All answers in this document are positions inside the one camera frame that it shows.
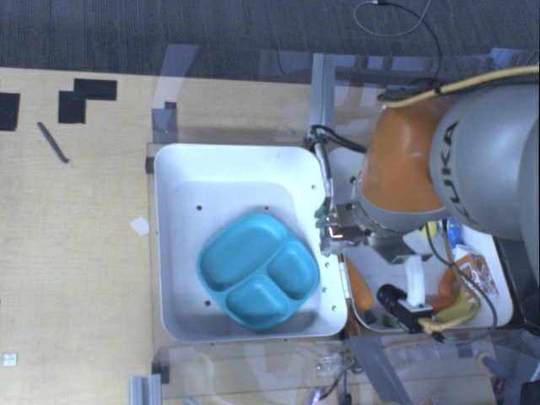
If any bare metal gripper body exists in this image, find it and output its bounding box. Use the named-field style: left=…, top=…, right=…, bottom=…
left=319, top=202, right=432, bottom=266

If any white plastic tray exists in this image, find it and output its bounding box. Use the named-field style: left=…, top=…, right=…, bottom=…
left=328, top=147, right=515, bottom=334
left=154, top=143, right=349, bottom=344

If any orange carrot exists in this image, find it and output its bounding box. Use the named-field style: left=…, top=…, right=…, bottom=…
left=344, top=256, right=378, bottom=326

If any blue divided plate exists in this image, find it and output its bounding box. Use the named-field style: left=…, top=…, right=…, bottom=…
left=197, top=212, right=321, bottom=332

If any blue bottle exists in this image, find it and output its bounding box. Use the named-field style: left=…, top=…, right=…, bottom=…
left=445, top=217, right=464, bottom=249

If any orange sausage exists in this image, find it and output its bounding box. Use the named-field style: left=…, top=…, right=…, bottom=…
left=424, top=267, right=460, bottom=312

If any yellow banana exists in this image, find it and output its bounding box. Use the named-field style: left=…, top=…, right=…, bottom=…
left=433, top=283, right=482, bottom=324

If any orange and white carton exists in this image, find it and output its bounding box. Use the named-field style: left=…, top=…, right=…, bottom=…
left=450, top=245, right=500, bottom=298

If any black cylinder on white bracket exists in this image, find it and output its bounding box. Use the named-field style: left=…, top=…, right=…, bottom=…
left=376, top=254, right=435, bottom=335

